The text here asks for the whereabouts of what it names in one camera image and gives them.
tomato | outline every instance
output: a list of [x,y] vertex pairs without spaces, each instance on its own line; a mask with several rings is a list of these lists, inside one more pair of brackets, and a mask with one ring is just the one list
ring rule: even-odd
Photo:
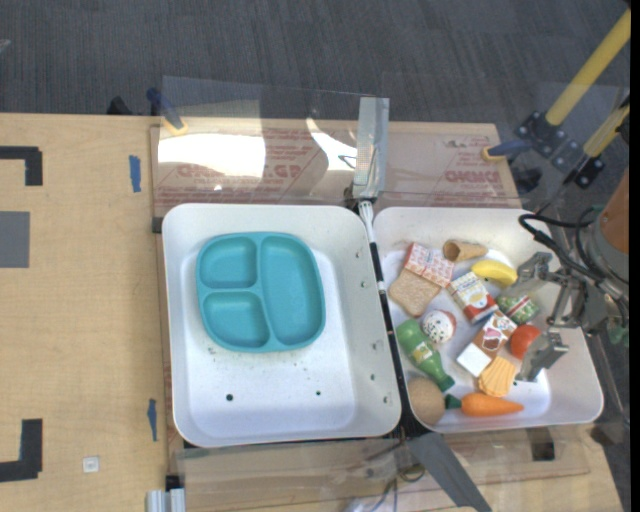
[[514,357],[523,359],[529,345],[531,345],[540,334],[542,334],[540,329],[533,325],[523,324],[516,327],[509,342],[509,347]]

bottle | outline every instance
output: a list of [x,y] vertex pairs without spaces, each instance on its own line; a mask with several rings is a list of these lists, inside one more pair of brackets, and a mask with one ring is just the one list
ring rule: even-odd
[[455,385],[455,381],[445,373],[442,367],[440,352],[434,349],[433,343],[422,331],[415,318],[400,324],[396,329],[396,337],[411,362],[431,377],[440,391],[446,391]]

teal plate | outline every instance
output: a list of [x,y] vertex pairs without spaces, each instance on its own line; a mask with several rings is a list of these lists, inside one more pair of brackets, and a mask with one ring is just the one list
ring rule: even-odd
[[325,324],[316,259],[285,233],[217,236],[198,254],[198,304],[216,343],[242,352],[293,350],[309,345]]

orange carrot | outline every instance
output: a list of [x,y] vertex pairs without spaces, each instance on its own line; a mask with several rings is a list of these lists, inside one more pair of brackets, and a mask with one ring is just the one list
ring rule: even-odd
[[467,416],[498,416],[524,410],[524,406],[504,398],[469,393],[462,397],[462,412]]

banana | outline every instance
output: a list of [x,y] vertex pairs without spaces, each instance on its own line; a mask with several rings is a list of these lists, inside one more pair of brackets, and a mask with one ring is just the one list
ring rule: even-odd
[[509,265],[496,260],[480,260],[471,266],[478,277],[493,279],[502,286],[511,286],[518,280],[518,273]]

